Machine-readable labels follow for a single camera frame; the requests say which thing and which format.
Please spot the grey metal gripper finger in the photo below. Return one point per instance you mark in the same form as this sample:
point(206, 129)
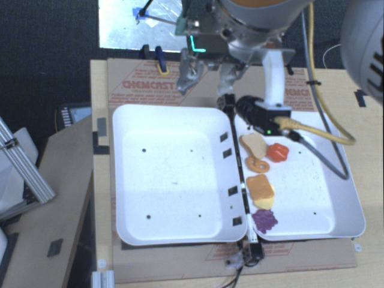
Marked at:
point(189, 73)
point(228, 78)

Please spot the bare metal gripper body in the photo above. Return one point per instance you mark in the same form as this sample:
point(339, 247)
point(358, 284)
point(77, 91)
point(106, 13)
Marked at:
point(210, 40)

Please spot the tan bread slice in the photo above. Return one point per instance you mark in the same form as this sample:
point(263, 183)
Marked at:
point(254, 144)

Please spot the thin black and white rod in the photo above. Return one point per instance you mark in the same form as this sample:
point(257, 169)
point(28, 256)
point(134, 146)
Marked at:
point(240, 166)

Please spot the orange bell pepper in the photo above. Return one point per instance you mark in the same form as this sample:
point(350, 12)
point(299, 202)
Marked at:
point(278, 152)

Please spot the orange pretzel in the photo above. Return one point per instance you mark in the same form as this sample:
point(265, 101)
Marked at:
point(257, 166)

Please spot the white plastic tray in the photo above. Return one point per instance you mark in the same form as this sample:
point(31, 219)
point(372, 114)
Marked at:
point(177, 178)
point(303, 187)

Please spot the orange brown toast slice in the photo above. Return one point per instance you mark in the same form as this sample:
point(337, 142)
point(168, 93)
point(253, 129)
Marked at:
point(259, 186)

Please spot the yellow cheese wedge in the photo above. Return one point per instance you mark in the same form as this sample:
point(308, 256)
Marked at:
point(264, 203)

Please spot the purple grapes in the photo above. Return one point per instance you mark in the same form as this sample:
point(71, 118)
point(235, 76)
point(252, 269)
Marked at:
point(264, 220)

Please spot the brown cardboard board red print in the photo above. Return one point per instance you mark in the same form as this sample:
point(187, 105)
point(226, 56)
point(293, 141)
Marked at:
point(192, 265)

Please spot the black cylinder on white bracket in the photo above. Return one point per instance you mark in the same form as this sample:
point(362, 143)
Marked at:
point(258, 112)

